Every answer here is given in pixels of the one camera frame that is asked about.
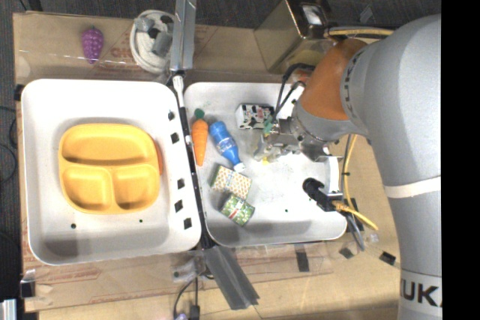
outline yellow divided plate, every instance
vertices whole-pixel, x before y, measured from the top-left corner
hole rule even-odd
[[[144,130],[127,124],[81,124],[58,151],[61,188],[75,209],[125,214],[152,205],[160,191],[161,153]]]

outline toy carrot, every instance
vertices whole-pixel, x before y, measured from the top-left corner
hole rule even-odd
[[[204,115],[204,111],[201,109],[195,109],[196,120],[192,124],[193,149],[195,152],[196,164],[198,166],[202,166],[203,164],[207,148],[207,138],[209,137],[209,125],[203,120]]]

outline grape toy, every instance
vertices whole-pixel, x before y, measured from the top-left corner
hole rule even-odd
[[[85,58],[90,64],[94,64],[100,58],[104,47],[104,34],[92,26],[82,33],[82,47]]]

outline small toy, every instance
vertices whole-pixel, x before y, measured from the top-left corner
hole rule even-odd
[[[104,34],[92,26],[82,33],[82,47],[85,59],[90,64],[94,64],[100,58],[100,53],[104,47]]]
[[[224,166],[218,166],[211,181],[216,192],[234,193],[246,200],[252,180]]]
[[[262,130],[265,122],[273,113],[272,106],[240,104],[235,111],[237,127],[241,130]]]
[[[207,148],[207,139],[209,138],[209,125],[203,120],[205,115],[204,111],[197,108],[195,109],[196,120],[192,124],[192,142],[193,151],[195,152],[195,160],[198,166],[203,165],[205,159],[205,152]]]
[[[228,159],[233,164],[233,169],[236,172],[242,172],[245,170],[245,164],[240,160],[239,147],[237,146],[234,138],[227,130],[227,126],[222,121],[216,121],[210,125],[208,129],[218,152],[223,157]]]
[[[254,214],[255,207],[231,193],[226,196],[220,212],[239,226],[244,226]]]

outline gray robot arm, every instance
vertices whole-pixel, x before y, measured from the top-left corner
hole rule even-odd
[[[443,317],[440,38],[436,15],[361,48],[340,82],[347,119],[312,114],[302,98],[292,115],[325,142],[345,133],[370,140],[400,244],[400,320]]]

